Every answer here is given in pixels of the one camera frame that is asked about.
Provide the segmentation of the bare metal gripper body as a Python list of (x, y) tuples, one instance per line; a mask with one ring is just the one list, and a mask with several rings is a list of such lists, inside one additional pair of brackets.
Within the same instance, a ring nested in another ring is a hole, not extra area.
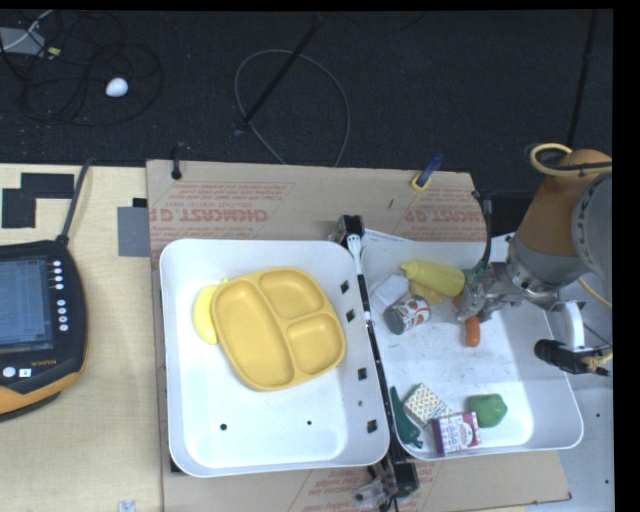
[(479, 262), (464, 275), (461, 296), (474, 300), (476, 314), (484, 306), (491, 305), (497, 311), (524, 302), (552, 310), (558, 302), (556, 285), (546, 283), (517, 263)]

